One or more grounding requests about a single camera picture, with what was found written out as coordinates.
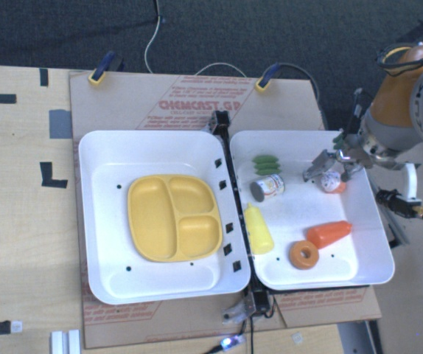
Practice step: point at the white plastic tray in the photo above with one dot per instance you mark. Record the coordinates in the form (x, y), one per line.
(108, 212)
(307, 205)

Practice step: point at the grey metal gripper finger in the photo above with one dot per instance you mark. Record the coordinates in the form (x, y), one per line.
(318, 166)
(349, 170)

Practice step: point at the orange doughnut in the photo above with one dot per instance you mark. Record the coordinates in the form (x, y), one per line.
(295, 258)

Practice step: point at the black cylinder on white bracket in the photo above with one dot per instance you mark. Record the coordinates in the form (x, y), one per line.
(410, 177)

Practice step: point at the green pea pod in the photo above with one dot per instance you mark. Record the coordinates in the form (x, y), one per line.
(266, 164)

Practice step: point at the small white can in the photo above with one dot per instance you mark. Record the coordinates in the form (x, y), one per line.
(270, 187)

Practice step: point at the brown cardboard board red print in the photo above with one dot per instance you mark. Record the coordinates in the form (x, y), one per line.
(123, 101)

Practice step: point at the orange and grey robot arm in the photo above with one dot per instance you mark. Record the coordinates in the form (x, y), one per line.
(394, 98)

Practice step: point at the orange carrot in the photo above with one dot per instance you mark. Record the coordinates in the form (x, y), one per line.
(327, 232)

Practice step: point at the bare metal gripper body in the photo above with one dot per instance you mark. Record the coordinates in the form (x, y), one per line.
(364, 153)

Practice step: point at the white and orange egg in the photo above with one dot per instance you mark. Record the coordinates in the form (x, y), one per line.
(330, 183)

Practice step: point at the yellow bottle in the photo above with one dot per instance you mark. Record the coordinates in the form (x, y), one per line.
(257, 231)

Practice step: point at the yellow divided plate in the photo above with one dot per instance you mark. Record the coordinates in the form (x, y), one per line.
(152, 216)

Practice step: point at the thin black rod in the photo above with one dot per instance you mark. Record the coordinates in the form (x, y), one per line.
(238, 201)

